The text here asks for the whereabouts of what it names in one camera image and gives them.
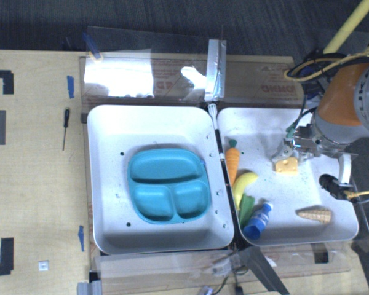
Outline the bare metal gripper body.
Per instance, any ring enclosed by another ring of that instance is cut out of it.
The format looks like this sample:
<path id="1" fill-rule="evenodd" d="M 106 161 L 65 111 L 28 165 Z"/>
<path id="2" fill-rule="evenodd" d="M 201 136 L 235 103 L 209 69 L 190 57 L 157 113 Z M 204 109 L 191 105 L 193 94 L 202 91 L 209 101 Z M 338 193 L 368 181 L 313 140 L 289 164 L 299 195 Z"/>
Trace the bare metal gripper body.
<path id="1" fill-rule="evenodd" d="M 292 150 L 298 159 L 320 157 L 318 140 L 314 136 L 313 126 L 290 127 L 284 139 L 284 145 Z"/>

